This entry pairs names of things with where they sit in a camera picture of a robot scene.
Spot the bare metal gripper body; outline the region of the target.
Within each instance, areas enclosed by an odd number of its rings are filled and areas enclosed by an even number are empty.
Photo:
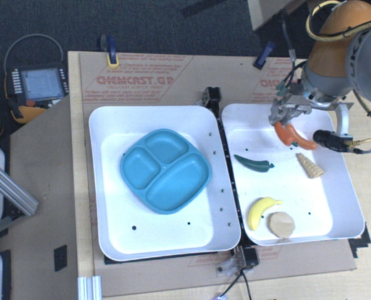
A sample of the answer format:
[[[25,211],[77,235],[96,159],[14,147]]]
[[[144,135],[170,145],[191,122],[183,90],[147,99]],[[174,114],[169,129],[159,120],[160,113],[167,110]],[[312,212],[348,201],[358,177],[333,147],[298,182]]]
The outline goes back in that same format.
[[[291,84],[278,92],[277,108],[281,115],[309,114],[313,109],[328,109],[328,97],[316,88]]]

